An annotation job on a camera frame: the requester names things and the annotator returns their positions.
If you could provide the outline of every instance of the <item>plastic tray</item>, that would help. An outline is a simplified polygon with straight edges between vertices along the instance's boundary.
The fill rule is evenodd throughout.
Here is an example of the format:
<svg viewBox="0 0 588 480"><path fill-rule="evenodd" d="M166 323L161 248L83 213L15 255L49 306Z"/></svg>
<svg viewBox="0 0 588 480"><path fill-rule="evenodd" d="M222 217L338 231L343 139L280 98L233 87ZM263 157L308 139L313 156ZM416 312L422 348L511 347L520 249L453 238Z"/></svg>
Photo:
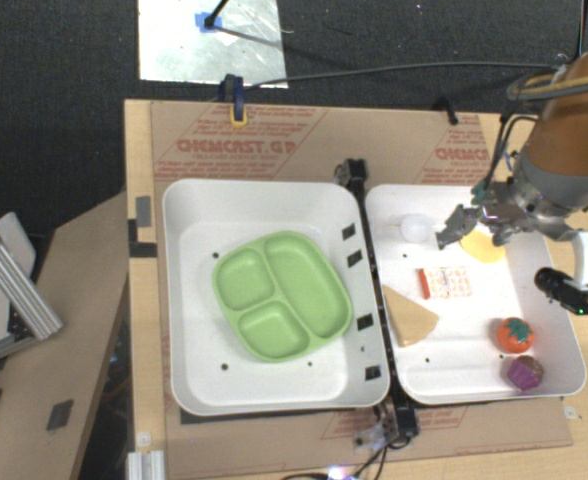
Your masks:
<svg viewBox="0 0 588 480"><path fill-rule="evenodd" d="M436 232L459 203L469 205L469 187L379 185L367 196L381 283L440 317L422 341L395 347L399 380L424 404L448 404L523 397L561 396L585 383L585 364L567 312L550 305L534 285L539 268L552 264L545 240L537 233L511 238L497 263L472 258L459 244L440 251L434 233L409 243L399 232L406 215L426 216ZM483 226L480 231L487 232ZM463 265L471 284L469 297L426 300L418 270ZM545 368L542 383L521 392L507 379L516 355L502 352L493 336L509 316L525 319L537 333L527 354Z"/></svg>
<svg viewBox="0 0 588 480"><path fill-rule="evenodd" d="M163 198L171 384L188 412L209 416L368 407L389 389L358 205L329 183L186 179ZM238 247L292 231L310 238L352 302L347 330L289 361L252 355L221 311L217 264Z"/></svg>
<svg viewBox="0 0 588 480"><path fill-rule="evenodd" d="M214 269L216 297L236 335L265 361L287 361L343 334L352 303L307 236L274 233L242 245Z"/></svg>

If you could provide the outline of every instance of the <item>red tomato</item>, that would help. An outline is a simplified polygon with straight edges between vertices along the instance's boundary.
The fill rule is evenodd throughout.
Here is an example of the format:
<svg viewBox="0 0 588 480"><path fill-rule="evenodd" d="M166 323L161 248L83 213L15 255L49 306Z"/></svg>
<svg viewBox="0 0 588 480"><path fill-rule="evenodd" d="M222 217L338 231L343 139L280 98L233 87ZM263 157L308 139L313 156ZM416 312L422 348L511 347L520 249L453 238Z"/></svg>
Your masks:
<svg viewBox="0 0 588 480"><path fill-rule="evenodd" d="M534 343L534 331L525 320L506 318L496 331L496 339L505 352L521 354Z"/></svg>

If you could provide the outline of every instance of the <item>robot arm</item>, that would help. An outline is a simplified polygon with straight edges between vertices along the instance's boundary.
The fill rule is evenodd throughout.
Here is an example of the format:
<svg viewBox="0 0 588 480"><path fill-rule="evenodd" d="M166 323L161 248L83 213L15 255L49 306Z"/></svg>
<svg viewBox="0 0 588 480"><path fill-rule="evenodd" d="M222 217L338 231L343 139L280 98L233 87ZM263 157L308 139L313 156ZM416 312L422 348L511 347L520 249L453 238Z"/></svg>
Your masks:
<svg viewBox="0 0 588 480"><path fill-rule="evenodd" d="M546 85L537 86L541 81ZM571 241L576 257L574 279L545 271L542 279L547 276L554 282L537 280L536 284L563 307L588 314L588 232L572 229L565 222L574 212L588 209L588 53L555 74L517 82L508 90L508 97L517 102L549 101L518 154L512 176L498 182L493 173L506 150L511 127L509 118L503 119L488 176L472 190L472 206L459 205L447 219L445 229L436 235L438 245L442 249L460 240L478 222L489 228L496 246L507 243L514 233L532 231L556 241Z"/></svg>

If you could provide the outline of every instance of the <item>green divided plate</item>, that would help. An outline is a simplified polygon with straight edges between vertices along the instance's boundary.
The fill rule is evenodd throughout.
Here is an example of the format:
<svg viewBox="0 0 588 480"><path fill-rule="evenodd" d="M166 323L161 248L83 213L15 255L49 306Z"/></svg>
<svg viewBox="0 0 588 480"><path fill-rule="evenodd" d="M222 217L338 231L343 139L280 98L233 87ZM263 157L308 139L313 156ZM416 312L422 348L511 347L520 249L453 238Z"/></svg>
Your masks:
<svg viewBox="0 0 588 480"><path fill-rule="evenodd" d="M307 236L282 231L242 245L214 268L214 292L236 335L259 359L286 361L343 334L352 302Z"/></svg>

